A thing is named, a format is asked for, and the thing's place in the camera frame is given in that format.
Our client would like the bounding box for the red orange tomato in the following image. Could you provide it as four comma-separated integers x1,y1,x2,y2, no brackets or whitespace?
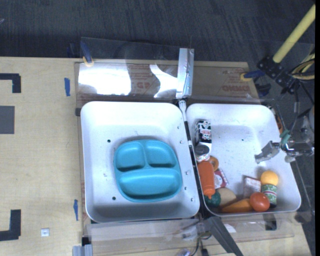
249,191,271,213

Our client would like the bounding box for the orange carrot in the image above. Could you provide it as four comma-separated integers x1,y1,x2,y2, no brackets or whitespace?
221,198,254,214

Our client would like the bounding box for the red and white carton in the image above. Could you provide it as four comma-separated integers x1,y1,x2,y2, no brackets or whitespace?
242,175,262,199

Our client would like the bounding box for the orange doughnut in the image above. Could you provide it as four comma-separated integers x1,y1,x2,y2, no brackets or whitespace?
208,156,220,172

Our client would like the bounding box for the green broccoli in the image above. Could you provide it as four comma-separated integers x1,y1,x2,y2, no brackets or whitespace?
203,191,222,208

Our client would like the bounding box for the small red and white can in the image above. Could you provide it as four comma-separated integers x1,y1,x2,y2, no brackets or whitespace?
194,144,211,163

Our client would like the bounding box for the cow print milk carton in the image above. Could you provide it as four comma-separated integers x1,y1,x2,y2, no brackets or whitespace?
194,119,213,146

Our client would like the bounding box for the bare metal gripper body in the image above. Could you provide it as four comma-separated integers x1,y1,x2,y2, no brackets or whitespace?
281,139,315,158

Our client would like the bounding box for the white plastic tray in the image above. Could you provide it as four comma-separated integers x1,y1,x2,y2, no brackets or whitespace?
185,102,302,218
79,100,201,224

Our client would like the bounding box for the blue divided plate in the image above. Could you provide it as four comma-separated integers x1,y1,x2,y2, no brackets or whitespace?
113,139,183,203

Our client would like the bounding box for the yellow lemon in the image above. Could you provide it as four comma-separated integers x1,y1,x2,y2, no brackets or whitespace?
260,170,280,187

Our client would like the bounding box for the green patterned can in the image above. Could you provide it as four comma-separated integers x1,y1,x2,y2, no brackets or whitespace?
261,184,279,209

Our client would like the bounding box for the beige bread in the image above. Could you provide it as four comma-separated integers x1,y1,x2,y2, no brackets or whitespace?
216,187,237,208

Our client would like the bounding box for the orange plastic bottle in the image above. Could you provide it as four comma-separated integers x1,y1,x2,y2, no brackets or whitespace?
197,160,217,200

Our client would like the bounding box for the red and white packet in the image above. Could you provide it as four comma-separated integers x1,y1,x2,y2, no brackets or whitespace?
213,168,229,190

